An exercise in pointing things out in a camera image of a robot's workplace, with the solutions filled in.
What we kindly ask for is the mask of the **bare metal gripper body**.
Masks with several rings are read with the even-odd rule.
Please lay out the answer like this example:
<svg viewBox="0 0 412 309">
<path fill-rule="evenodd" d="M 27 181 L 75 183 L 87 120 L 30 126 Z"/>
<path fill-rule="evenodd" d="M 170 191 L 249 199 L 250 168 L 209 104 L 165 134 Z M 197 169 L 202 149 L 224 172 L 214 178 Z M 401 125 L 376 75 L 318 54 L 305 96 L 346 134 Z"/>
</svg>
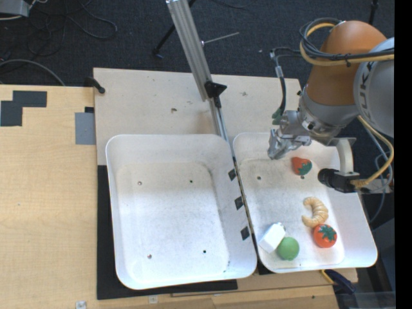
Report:
<svg viewBox="0 0 412 309">
<path fill-rule="evenodd" d="M 313 140 L 327 144 L 335 137 L 335 127 L 305 111 L 285 111 L 277 138 L 285 145 L 310 145 Z"/>
</svg>

